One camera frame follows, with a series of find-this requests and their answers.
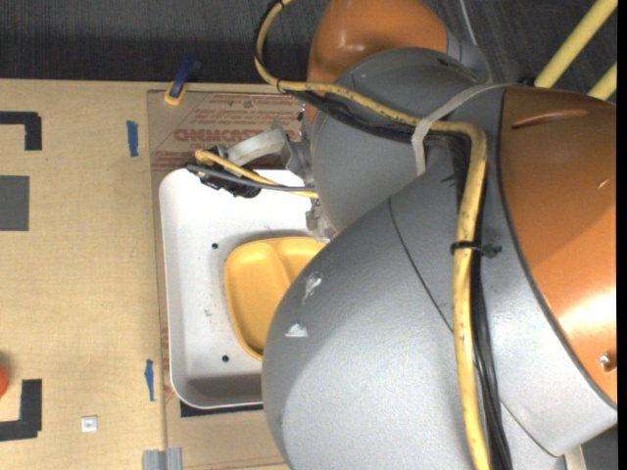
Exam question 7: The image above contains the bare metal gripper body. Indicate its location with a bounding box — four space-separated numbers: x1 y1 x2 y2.
286 132 339 242

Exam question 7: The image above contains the brown cardboard board red print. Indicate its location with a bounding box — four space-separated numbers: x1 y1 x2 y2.
146 89 314 470

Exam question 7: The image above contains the yellow divided plate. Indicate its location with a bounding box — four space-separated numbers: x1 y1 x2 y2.
223 236 328 361

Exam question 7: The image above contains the white plastic tray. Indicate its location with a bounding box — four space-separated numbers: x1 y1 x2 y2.
158 166 328 410

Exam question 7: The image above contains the black cylinder on white bracket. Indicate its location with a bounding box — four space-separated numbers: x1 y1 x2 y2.
185 129 291 199

